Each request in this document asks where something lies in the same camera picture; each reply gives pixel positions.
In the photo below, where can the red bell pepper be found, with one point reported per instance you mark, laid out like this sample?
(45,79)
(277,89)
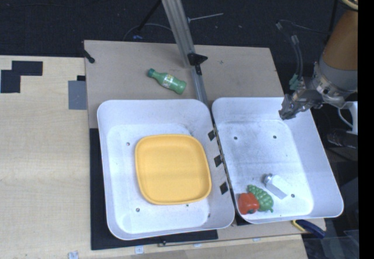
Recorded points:
(247,203)

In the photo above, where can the yellow plate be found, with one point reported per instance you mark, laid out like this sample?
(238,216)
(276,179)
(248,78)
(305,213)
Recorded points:
(172,168)

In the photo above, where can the green plastic bottle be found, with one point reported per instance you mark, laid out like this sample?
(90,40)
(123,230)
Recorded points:
(168,81)

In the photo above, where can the green grapes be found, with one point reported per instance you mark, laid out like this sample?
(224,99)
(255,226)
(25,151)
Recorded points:
(264,198)

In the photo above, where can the pale brown flat board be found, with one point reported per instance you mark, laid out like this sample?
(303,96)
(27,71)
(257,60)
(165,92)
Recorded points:
(122,76)

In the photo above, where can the white bottle with grey cap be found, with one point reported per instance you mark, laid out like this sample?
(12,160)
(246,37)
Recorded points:
(277,186)

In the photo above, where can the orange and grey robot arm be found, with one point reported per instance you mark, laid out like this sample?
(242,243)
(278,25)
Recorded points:
(342,44)

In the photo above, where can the white plastic tray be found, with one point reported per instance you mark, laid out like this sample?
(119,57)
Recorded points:
(122,164)
(263,152)

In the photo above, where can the black cylinder on white bracket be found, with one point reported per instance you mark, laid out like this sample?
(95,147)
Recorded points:
(350,117)

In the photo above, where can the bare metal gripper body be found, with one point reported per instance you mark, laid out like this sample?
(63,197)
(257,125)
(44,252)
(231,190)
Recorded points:
(309,97)

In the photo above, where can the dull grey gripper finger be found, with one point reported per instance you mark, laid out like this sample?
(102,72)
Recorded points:
(294,111)
(284,113)

